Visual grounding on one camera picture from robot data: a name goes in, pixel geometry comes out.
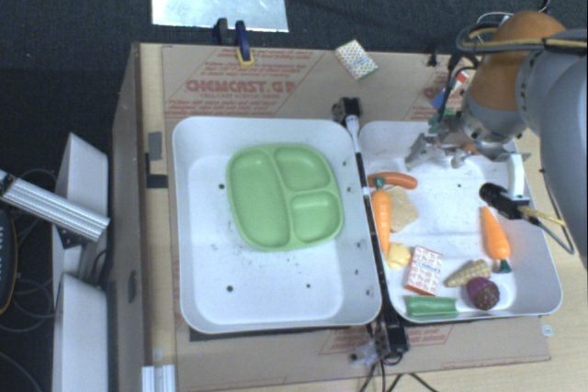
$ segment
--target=black device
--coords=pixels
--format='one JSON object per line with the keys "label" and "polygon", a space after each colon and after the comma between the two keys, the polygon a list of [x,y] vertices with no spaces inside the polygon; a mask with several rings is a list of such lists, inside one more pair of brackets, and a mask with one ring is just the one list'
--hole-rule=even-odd
{"label": "black device", "polygon": [[17,281],[17,233],[7,210],[0,208],[0,314],[10,305]]}

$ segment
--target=purple vegetable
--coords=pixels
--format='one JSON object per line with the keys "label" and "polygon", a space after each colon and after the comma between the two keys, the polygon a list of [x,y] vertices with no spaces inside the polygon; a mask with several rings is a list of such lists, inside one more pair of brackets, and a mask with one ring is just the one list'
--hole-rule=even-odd
{"label": "purple vegetable", "polygon": [[490,279],[474,278],[468,282],[466,288],[473,305],[481,310],[490,310],[500,300],[498,286]]}

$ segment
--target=cardboard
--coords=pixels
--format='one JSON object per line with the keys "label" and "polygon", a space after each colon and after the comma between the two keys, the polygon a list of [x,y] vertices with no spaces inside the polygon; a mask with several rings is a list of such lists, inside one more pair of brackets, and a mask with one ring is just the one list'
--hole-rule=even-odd
{"label": "cardboard", "polygon": [[[117,245],[111,281],[119,390],[138,390],[141,366],[148,364],[175,364],[183,392],[362,377],[368,371],[349,361],[369,340],[363,327],[228,337],[190,332],[177,303],[171,134],[179,120],[196,114],[328,119],[343,96],[361,99],[362,123],[427,119],[435,112],[430,101],[443,86],[447,58],[429,68],[424,55],[370,53],[379,69],[358,83],[331,51],[259,49],[254,56],[256,64],[244,70],[233,48],[133,47],[113,129]],[[166,145],[151,157],[153,133]],[[138,295],[129,302],[133,272]],[[529,317],[411,327],[411,350],[394,372],[546,361],[540,325]]]}

